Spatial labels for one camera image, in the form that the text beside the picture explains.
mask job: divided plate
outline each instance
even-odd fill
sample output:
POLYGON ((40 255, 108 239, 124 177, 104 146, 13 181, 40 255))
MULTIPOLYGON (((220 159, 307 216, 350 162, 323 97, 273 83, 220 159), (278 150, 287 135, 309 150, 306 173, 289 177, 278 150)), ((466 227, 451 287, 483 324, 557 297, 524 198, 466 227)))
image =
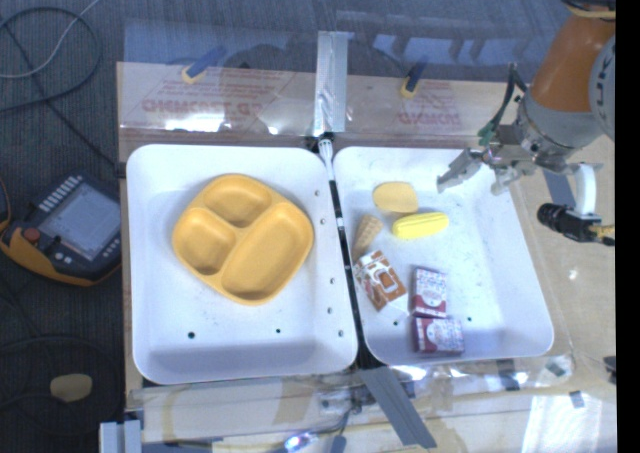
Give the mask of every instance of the divided plate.
POLYGON ((227 174, 187 206, 172 243, 200 280, 235 302, 261 305, 302 266, 313 226, 295 204, 260 181, 227 174))

